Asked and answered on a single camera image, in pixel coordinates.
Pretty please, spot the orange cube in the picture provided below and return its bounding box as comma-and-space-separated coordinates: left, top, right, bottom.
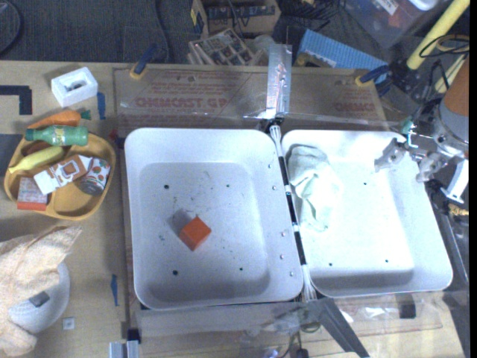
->
178, 215, 213, 253

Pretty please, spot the white plastic tray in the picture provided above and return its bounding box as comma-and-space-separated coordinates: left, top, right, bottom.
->
280, 129, 455, 299
123, 126, 305, 310

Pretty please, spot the pale peach cloth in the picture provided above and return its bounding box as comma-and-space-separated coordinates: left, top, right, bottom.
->
0, 224, 83, 358

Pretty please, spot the white bowl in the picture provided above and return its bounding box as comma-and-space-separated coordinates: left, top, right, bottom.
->
7, 262, 72, 334

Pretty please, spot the white foam box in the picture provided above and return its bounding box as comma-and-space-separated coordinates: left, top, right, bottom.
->
50, 66, 99, 109

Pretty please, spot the orange carrot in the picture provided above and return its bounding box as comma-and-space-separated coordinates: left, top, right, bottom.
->
27, 109, 92, 131

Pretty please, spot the brown cardboard board red print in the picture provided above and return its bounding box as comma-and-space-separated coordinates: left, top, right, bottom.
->
111, 64, 445, 338

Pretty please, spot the white and orange carton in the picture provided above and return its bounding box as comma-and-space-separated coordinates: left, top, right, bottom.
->
33, 154, 94, 196

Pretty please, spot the pink and orange packet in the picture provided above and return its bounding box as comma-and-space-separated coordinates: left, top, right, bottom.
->
16, 176, 50, 213

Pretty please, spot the yellow banana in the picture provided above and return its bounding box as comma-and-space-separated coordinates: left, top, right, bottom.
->
7, 145, 69, 175

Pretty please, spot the green bottle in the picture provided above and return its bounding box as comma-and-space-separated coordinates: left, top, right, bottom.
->
24, 125, 90, 148

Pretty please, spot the pale green cloth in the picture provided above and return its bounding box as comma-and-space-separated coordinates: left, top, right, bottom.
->
285, 144, 342, 233

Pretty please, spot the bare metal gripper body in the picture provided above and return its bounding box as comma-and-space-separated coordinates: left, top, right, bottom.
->
405, 129, 470, 164

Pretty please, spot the small printed can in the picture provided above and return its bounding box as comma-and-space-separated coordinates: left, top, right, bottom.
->
78, 157, 112, 195

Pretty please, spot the yellow divided plate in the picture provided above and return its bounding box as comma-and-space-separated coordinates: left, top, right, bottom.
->
3, 130, 118, 222

